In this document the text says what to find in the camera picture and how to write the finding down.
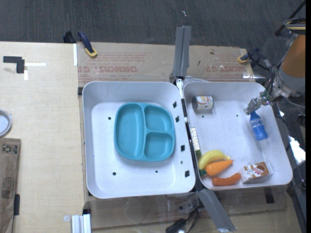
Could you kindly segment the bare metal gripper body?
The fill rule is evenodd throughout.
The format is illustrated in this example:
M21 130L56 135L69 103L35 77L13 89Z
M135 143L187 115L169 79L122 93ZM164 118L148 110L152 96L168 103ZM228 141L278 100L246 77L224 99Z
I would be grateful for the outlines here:
M253 98L253 102L256 106L274 105L282 99L287 99L291 103L300 104L301 94L293 93L292 89L286 87L281 89L278 86L273 86L260 92L257 97Z

